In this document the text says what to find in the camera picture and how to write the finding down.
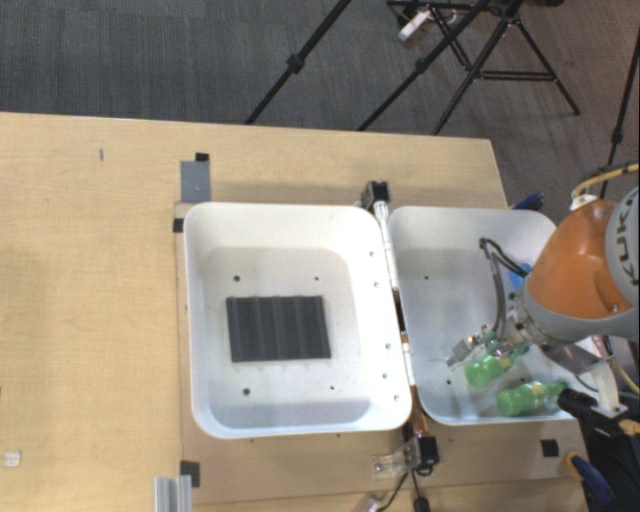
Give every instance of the dark gray rectangle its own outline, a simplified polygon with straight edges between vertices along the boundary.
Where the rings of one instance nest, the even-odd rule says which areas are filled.
[[[228,297],[227,320],[234,363],[331,357],[321,296]]]

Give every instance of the white sticker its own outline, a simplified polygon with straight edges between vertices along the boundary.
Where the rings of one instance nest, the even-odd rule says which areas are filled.
[[[4,467],[17,468],[21,458],[22,452],[4,452]]]

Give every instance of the table surface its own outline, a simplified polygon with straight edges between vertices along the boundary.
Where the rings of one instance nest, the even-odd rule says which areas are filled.
[[[211,156],[216,201],[350,204],[379,179],[391,183],[394,207],[505,206],[484,140],[1,113],[0,452],[22,453],[19,467],[0,468],[3,511],[152,510],[153,478],[176,476],[183,446],[171,226],[180,161],[196,152]],[[584,451],[575,422],[459,432],[481,470],[491,471],[481,447],[500,451],[504,440],[505,464],[520,473],[474,484],[468,468],[452,467],[452,450],[444,474],[458,472],[466,485],[427,483],[433,510],[498,502],[549,510],[558,500],[563,510],[586,510],[559,459],[544,465],[526,450],[509,452],[527,436]],[[363,439],[344,436],[343,448],[362,451]],[[331,458],[318,460],[330,474]],[[255,461],[264,473],[270,462]],[[236,481],[220,501],[275,496],[265,482]],[[322,497],[289,488],[297,498],[195,510],[355,511],[365,496],[358,485]],[[410,502],[402,492],[395,510]]]

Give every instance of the gray floor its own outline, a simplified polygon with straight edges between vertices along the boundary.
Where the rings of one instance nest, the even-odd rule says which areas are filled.
[[[335,1],[2,0],[0,110],[242,123]],[[582,115],[553,84],[480,82],[442,135],[491,139],[508,200],[541,190],[558,221],[573,186],[606,163],[640,3],[532,1],[522,15]],[[470,53],[495,23],[486,15],[469,27]],[[429,26],[403,46],[396,32],[384,0],[354,0],[259,124],[356,128],[440,38]],[[490,64],[540,69],[514,29]],[[446,52],[370,130],[430,133],[462,78]],[[638,158],[638,137],[636,78],[617,160]],[[637,183],[624,180],[611,198]]]

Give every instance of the plastic bottle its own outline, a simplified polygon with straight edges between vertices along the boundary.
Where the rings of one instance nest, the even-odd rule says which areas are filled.
[[[529,347],[515,349],[508,356],[492,356],[487,354],[480,359],[471,361],[464,369],[467,381],[474,388],[483,388],[496,377],[500,377],[504,372],[513,366],[518,356],[526,354]]]
[[[498,409],[503,416],[519,416],[524,412],[542,409],[567,389],[564,380],[543,384],[536,380],[514,389],[505,389],[498,394]]]

